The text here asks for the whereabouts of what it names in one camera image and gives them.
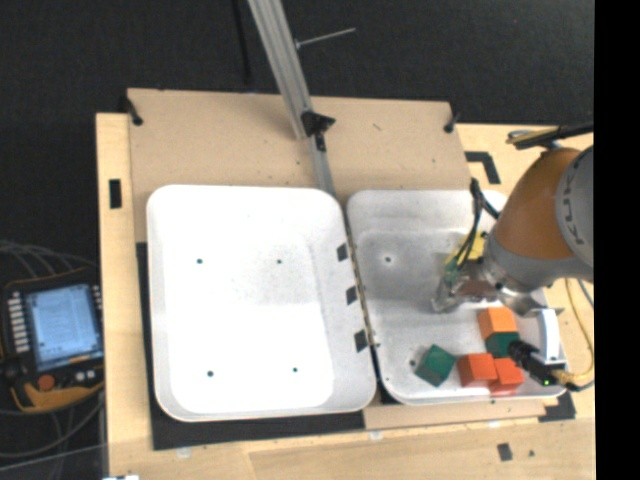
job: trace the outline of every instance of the black connector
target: black connector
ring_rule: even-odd
[[[552,375],[552,371],[563,368],[558,364],[544,364],[534,353],[539,350],[525,341],[516,340],[509,343],[507,348],[509,357],[521,367],[529,372],[533,380],[543,386],[558,384],[558,380]]]

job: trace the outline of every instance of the green cube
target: green cube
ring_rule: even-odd
[[[517,332],[494,332],[484,340],[484,345],[493,357],[509,357],[509,343],[519,339]]]
[[[438,345],[431,345],[431,348],[422,356],[415,374],[429,384],[438,387],[447,380],[456,360],[454,355],[449,354]]]

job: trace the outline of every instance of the orange cube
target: orange cube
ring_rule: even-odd
[[[516,319],[506,306],[487,308],[478,313],[478,324],[482,339],[486,340],[496,332],[518,332]]]
[[[492,395],[510,395],[524,382],[522,370],[509,357],[494,360],[497,380],[489,385]]]
[[[461,357],[457,367],[464,387],[487,387],[498,379],[493,356],[485,352]]]

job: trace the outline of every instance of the white tray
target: white tray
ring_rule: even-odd
[[[485,196],[496,208],[504,205],[498,192],[485,191]],[[454,356],[486,352],[477,313],[490,304],[466,303],[446,314],[429,310],[444,260],[472,225],[469,191],[368,190],[351,197],[347,215],[381,380],[389,394],[409,405],[490,399],[487,388],[462,387],[455,366],[439,387],[414,373],[432,344]],[[489,231],[493,224],[483,212],[479,230]],[[540,300],[545,300],[543,293]],[[540,347],[546,329],[538,319],[514,316],[521,339]],[[564,391],[525,377],[507,396],[554,397]]]
[[[183,421],[359,410],[376,378],[337,201],[171,185],[147,205],[158,402]]]

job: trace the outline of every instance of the black mat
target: black mat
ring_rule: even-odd
[[[149,400],[154,449],[163,450],[230,441],[334,434],[336,432],[364,429],[362,411],[293,418],[264,418],[204,423],[185,423],[165,413],[158,404],[153,386],[147,244],[137,244],[136,254],[138,257],[140,305],[142,308],[147,378],[149,379]]]

